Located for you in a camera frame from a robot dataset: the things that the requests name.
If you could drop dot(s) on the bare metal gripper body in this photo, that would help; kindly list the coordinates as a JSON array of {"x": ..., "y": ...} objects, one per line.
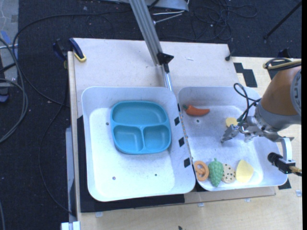
[{"x": 257, "y": 128}]

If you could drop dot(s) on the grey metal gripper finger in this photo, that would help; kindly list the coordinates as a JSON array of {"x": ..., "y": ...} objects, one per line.
[
  {"x": 229, "y": 133},
  {"x": 249, "y": 136}
]

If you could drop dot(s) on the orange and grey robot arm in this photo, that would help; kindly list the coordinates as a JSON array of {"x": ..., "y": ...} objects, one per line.
[{"x": 278, "y": 97}]

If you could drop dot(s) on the small yellow toy piece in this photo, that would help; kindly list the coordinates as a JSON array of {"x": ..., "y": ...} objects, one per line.
[{"x": 230, "y": 122}]

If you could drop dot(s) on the white plastic tray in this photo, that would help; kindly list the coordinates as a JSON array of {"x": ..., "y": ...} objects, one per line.
[
  {"x": 211, "y": 140},
  {"x": 134, "y": 174}
]

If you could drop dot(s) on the yellow toy slice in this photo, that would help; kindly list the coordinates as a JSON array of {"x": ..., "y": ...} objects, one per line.
[{"x": 244, "y": 172}]

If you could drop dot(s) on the orange carrot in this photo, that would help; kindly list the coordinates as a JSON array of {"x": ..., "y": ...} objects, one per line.
[{"x": 196, "y": 111}]

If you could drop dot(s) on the green grapes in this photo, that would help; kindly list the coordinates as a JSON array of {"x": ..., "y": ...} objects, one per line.
[{"x": 216, "y": 172}]

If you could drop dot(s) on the chocolate chip biscuit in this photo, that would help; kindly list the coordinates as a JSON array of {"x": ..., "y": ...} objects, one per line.
[{"x": 229, "y": 175}]

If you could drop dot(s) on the thin black and white rod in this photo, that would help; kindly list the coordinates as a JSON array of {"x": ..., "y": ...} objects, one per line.
[{"x": 184, "y": 130}]

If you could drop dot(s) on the orange pretzel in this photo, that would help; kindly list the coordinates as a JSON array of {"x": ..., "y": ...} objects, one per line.
[{"x": 201, "y": 174}]

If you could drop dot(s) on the blue divided plate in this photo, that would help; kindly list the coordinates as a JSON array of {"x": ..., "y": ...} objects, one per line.
[{"x": 140, "y": 128}]

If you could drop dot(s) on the pale wood board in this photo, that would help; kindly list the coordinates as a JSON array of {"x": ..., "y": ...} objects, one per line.
[{"x": 120, "y": 63}]

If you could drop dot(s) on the black cylinder on white bracket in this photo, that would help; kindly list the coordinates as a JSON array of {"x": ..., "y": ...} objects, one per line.
[{"x": 280, "y": 163}]

